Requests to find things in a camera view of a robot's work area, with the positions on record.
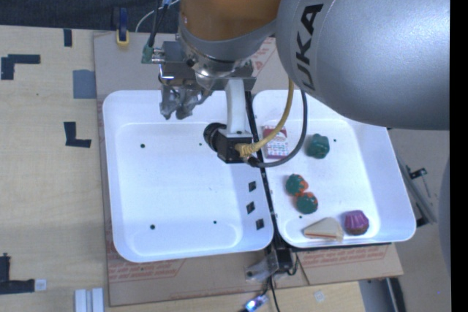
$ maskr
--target white plastic tray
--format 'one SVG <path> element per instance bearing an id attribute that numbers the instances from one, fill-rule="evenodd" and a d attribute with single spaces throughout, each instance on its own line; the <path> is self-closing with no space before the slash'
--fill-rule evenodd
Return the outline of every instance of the white plastic tray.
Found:
<path id="1" fill-rule="evenodd" d="M 279 121 L 286 98 L 286 91 L 262 91 L 255 96 L 253 108 L 259 134 L 262 134 L 263 126 L 275 125 Z M 307 99 L 307 134 L 318 133 L 328 137 L 330 152 L 324 159 L 314 159 L 306 155 L 305 144 L 301 152 L 286 164 L 266 169 L 280 235 L 298 248 L 410 239 L 416 229 L 415 217 L 387 129 L 346 119 L 310 96 Z M 299 91 L 295 92 L 285 127 L 289 149 L 292 150 L 302 127 Z M 295 198 L 286 192 L 286 180 L 293 173 L 302 175 L 309 183 L 307 191 L 317 197 L 319 207 L 315 213 L 299 213 L 295 208 Z M 362 210 L 369 217 L 370 226 L 366 234 L 345 235 L 342 243 L 303 235 L 305 227 L 321 218 L 334 217 L 343 224 L 343 214 L 349 210 Z"/>
<path id="2" fill-rule="evenodd" d="M 151 262 L 266 247 L 273 225 L 260 171 L 225 164 L 203 139 L 209 123 L 225 123 L 225 93 L 182 121 L 166 121 L 160 102 L 159 91 L 117 91 L 104 102 L 117 251 Z"/>

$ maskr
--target cardboard sheet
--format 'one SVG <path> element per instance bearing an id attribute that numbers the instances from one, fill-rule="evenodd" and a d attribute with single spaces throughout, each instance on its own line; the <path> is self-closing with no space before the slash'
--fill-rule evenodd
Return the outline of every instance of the cardboard sheet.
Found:
<path id="1" fill-rule="evenodd" d="M 162 40 L 172 39 L 173 35 L 159 35 L 156 45 L 162 43 Z M 113 246 L 102 103 L 108 94 L 117 90 L 159 88 L 157 66 L 140 63 L 141 51 L 146 40 L 145 34 L 130 34 L 129 44 L 126 47 L 119 47 L 114 32 L 97 33 L 94 38 L 110 304 L 131 305 L 260 291 L 263 285 L 260 282 L 246 281 L 244 268 L 259 262 L 264 256 L 263 251 L 135 264 L 120 257 Z M 262 70 L 254 92 L 265 88 L 287 87 L 287 79 L 281 68 L 273 39 L 267 39 L 252 62 L 257 71 Z M 300 252 L 298 256 L 301 262 L 298 272 L 294 276 L 278 278 L 276 280 L 278 288 L 402 274 L 393 244 L 320 249 Z"/>

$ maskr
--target white cable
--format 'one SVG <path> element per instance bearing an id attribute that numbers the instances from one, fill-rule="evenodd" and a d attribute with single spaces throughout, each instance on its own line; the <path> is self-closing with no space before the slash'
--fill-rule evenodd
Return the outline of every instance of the white cable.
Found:
<path id="1" fill-rule="evenodd" d="M 172 3 L 169 4 L 169 7 L 170 8 L 171 6 L 173 6 L 174 4 L 177 4 L 179 3 L 180 0 L 175 0 L 173 1 Z M 152 14 L 154 13 L 154 11 L 152 10 L 151 12 L 148 12 L 146 13 L 146 15 L 144 15 L 140 21 L 138 21 L 138 24 L 137 24 L 137 27 L 135 28 L 135 33 L 138 32 L 138 29 L 140 28 L 141 24 L 143 23 L 144 20 L 146 20 L 149 16 L 151 16 Z"/>

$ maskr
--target blue light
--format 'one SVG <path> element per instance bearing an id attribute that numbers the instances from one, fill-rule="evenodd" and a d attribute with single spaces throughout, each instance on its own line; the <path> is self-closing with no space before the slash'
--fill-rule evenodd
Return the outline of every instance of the blue light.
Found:
<path id="1" fill-rule="evenodd" d="M 250 302 L 248 302 L 248 303 L 246 304 L 246 308 L 247 308 L 249 311 L 251 311 L 253 308 L 255 308 L 255 306 L 256 306 L 255 300 L 251 300 Z"/>

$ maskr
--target metal bracket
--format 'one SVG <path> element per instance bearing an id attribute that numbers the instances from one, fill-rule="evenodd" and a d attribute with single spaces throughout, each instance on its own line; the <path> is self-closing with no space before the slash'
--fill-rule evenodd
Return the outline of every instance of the metal bracket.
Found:
<path id="1" fill-rule="evenodd" d="M 407 166 L 406 163 L 404 163 L 404 161 L 399 157 L 397 153 L 396 153 L 396 160 L 398 162 L 401 176 L 403 177 L 403 180 L 408 189 L 408 192 L 411 193 L 411 195 L 415 199 L 416 204 L 419 208 L 419 211 L 421 212 L 421 215 L 423 215 L 423 221 L 425 223 L 430 223 L 430 224 L 437 223 L 437 217 L 434 214 L 430 204 L 428 203 L 427 199 L 421 194 L 421 192 L 419 191 L 415 183 L 412 181 L 412 178 L 410 176 L 411 169 Z M 429 189 L 427 188 L 426 184 L 425 184 L 425 187 L 426 187 L 426 193 L 429 192 Z"/>
<path id="2" fill-rule="evenodd" d="M 415 178 L 418 178 L 418 177 L 423 177 L 424 175 L 427 174 L 427 170 L 425 168 L 421 168 L 421 169 L 418 169 L 418 170 L 415 170 L 414 172 L 412 172 L 411 169 L 407 166 L 407 171 L 408 171 L 409 177 L 412 180 L 414 180 Z"/>
<path id="3" fill-rule="evenodd" d="M 272 250 L 260 262 L 245 268 L 246 281 L 263 282 L 279 269 L 276 251 Z"/>

